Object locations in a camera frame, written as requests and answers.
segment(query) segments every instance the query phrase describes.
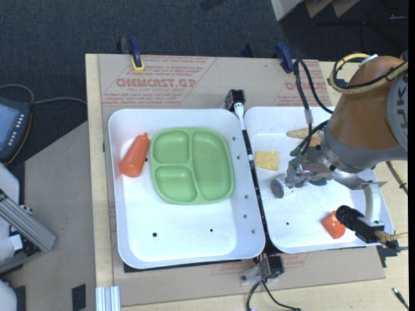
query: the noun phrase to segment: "white plastic tray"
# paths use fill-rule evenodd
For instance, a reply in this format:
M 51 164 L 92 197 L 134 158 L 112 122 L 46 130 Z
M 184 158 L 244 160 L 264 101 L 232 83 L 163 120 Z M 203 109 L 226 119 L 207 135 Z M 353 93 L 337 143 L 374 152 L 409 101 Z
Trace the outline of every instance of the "white plastic tray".
M 137 135 L 151 140 L 177 127 L 209 128 L 230 150 L 235 186 L 229 198 L 213 204 L 177 205 L 156 192 L 151 162 L 137 178 L 119 163 Z M 109 120 L 111 159 L 121 258 L 146 269 L 199 262 L 254 258 L 265 245 L 261 215 L 237 117 L 224 109 L 122 109 Z
M 312 111 L 313 126 L 330 117 L 321 108 L 313 108 Z M 289 189 L 282 199 L 276 198 L 271 191 L 271 180 L 286 173 L 288 162 L 292 159 L 289 153 L 301 141 L 286 136 L 286 133 L 307 127 L 304 109 L 301 107 L 255 107 L 246 112 L 244 120 L 253 153 L 255 151 L 279 152 L 277 172 L 256 168 L 272 243 L 287 253 L 366 245 L 349 229 L 343 237 L 335 240 L 321 224 L 321 221 L 331 211 L 338 209 L 341 205 L 350 206 L 364 214 L 366 201 L 362 190 L 352 191 L 330 180 L 327 185 L 321 187 L 308 184 L 302 188 Z M 359 175 L 362 179 L 377 181 L 371 170 L 361 172 Z M 392 222 L 383 198 L 379 218 L 385 223 L 385 231 L 393 233 Z

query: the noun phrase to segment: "red object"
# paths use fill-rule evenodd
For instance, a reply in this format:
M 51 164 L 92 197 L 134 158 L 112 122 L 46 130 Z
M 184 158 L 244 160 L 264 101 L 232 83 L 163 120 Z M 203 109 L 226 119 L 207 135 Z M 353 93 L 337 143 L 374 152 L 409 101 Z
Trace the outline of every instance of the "red object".
M 336 218 L 336 211 L 331 212 L 322 225 L 334 239 L 342 237 L 346 232 L 346 227 Z
M 150 140 L 147 137 L 147 133 L 137 136 L 119 164 L 121 173 L 130 178 L 136 178 L 140 175 L 149 145 Z

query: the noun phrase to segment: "device screen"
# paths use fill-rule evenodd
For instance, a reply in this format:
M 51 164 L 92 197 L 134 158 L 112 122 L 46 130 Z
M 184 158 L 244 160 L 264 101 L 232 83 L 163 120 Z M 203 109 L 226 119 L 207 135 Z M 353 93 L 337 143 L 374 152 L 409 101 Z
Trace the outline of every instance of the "device screen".
M 18 117 L 18 109 L 0 104 L 0 151 L 8 141 L 9 133 Z

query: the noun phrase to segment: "green divided plate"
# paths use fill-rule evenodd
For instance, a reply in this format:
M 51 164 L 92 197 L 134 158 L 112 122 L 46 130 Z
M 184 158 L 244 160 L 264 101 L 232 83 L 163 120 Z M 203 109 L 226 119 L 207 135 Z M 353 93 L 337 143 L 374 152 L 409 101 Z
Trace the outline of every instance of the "green divided plate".
M 151 141 L 150 158 L 154 186 L 167 202 L 215 203 L 233 191 L 228 144 L 213 130 L 163 130 Z

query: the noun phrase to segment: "wooden table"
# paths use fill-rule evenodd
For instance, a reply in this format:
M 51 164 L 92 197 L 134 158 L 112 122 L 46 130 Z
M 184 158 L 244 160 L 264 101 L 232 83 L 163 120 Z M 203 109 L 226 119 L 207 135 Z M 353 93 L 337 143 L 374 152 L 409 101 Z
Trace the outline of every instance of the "wooden table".
M 320 62 L 325 79 L 333 67 L 331 62 Z M 344 75 L 351 76 L 357 66 L 353 63 L 345 65 Z M 114 285 L 112 271 L 112 252 L 110 227 L 108 219 L 108 200 L 106 192 L 105 160 L 102 152 L 103 130 L 101 115 L 101 92 L 99 78 L 99 55 L 86 55 L 86 77 L 88 93 L 89 147 L 91 156 L 91 182 L 93 200 L 93 226 L 95 269 L 97 287 Z M 333 103 L 339 95 L 329 91 Z M 394 163 L 402 178 L 407 181 L 407 162 Z M 397 183 L 384 163 L 375 169 L 379 181 L 388 183 L 382 187 L 388 210 L 397 233 L 408 231 L 408 198 L 398 189 Z M 407 245 L 408 239 L 399 240 Z M 375 281 L 353 282 L 331 286 L 315 286 L 296 288 L 274 292 L 275 298 L 283 304 L 301 307 L 302 310 L 404 310 L 392 292 L 396 287 L 409 303 L 409 256 L 402 251 L 397 257 L 386 259 L 386 278 Z M 152 305 L 124 307 L 123 310 L 245 310 L 246 294 L 193 299 Z M 265 292 L 257 292 L 251 300 L 251 307 L 258 310 L 283 310 L 275 305 Z

